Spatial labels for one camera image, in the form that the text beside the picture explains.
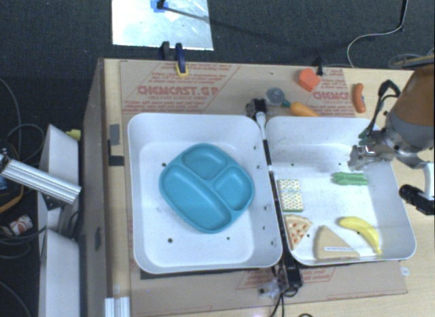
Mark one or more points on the orange sausage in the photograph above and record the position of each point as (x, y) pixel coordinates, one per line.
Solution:
(358, 98)

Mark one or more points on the white plastic tray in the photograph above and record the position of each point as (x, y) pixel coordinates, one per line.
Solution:
(319, 200)
(149, 193)

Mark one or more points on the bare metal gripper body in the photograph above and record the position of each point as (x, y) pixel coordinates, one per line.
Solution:
(379, 147)

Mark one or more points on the brown cardboard board red print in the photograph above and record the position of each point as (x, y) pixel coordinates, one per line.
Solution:
(190, 91)

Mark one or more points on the orange carrot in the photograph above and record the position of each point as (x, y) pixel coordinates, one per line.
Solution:
(302, 109)

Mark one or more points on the orange cube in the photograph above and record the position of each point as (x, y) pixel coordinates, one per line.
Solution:
(308, 79)

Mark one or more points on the pizza slice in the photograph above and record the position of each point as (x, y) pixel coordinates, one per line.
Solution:
(295, 229)

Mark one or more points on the orange and white can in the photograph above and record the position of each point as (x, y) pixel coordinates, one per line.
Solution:
(21, 224)

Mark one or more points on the green asparagus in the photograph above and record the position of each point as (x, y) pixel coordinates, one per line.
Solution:
(350, 178)

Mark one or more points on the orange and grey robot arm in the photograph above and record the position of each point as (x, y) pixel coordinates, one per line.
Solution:
(414, 104)

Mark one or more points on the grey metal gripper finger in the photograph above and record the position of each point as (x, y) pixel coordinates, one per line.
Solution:
(359, 151)
(355, 163)

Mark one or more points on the yellow patterned packet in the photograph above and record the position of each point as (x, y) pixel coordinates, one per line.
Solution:
(290, 195)

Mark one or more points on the black cylinder on white bracket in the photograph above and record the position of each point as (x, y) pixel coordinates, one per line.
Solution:
(416, 198)

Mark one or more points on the beige bread slice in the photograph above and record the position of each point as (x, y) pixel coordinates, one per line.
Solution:
(331, 246)

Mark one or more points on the yellow banana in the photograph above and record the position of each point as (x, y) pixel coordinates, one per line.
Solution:
(362, 229)

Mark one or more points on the small grey can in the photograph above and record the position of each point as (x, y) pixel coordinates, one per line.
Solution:
(275, 97)

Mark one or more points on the thin black and white rod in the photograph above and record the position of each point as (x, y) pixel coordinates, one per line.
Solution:
(270, 164)

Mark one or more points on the blue divided plate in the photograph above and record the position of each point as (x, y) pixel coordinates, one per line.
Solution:
(204, 186)

